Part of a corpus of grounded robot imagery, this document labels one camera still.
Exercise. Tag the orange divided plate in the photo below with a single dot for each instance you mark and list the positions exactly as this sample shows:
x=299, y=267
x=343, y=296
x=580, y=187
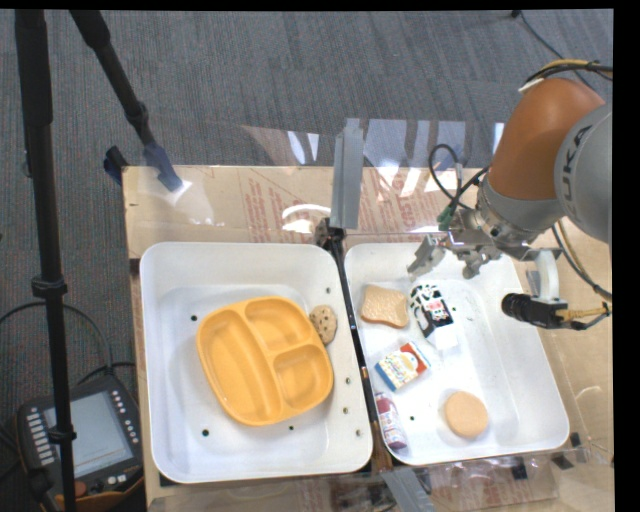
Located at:
x=260, y=365

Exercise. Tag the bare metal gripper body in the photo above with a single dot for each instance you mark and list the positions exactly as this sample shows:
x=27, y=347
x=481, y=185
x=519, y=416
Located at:
x=480, y=240

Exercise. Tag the thin black rod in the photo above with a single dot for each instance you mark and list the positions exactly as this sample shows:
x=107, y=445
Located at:
x=356, y=330

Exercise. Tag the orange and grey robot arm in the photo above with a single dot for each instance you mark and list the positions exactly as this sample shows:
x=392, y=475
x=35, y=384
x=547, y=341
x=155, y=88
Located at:
x=545, y=145

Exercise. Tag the brown cardboard board red print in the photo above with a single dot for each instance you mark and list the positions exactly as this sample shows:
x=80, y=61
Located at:
x=235, y=205

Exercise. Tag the black and white cow carton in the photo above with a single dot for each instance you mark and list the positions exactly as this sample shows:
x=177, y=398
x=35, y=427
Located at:
x=432, y=310

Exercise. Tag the small red bottle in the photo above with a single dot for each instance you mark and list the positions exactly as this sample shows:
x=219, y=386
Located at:
x=390, y=420

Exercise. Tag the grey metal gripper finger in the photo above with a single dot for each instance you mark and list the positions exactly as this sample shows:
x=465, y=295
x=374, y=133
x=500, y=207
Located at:
x=427, y=255
x=479, y=262

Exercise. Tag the chocolate chip biscuit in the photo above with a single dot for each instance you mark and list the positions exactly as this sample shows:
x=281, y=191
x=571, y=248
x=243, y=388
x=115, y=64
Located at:
x=325, y=322

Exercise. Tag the black tripod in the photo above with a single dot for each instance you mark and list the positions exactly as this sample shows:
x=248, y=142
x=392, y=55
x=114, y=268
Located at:
x=45, y=200

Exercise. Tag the white plastic tray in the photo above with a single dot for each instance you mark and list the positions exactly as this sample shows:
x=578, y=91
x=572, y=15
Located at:
x=190, y=440
x=510, y=360

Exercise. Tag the colourful small carton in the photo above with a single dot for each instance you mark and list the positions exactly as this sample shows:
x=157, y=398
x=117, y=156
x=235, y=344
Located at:
x=402, y=367

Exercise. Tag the tan bread slice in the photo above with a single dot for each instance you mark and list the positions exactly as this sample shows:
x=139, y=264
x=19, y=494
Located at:
x=384, y=306

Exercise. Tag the black cylinder on white bracket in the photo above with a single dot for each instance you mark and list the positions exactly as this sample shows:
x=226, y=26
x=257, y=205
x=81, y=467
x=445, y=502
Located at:
x=532, y=310

